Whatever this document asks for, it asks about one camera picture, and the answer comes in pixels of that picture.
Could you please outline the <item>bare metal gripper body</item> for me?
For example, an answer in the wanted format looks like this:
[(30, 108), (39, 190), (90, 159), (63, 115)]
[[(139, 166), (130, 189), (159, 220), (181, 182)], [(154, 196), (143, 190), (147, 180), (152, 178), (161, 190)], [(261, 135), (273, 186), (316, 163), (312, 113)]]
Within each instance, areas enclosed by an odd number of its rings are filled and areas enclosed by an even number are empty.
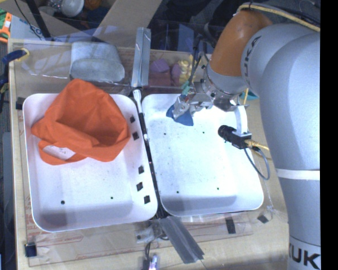
[(192, 104), (196, 102), (212, 102), (214, 107), (228, 112), (237, 105), (234, 100), (238, 97), (237, 94), (229, 94), (215, 87), (212, 83), (194, 82), (195, 94), (192, 97)]

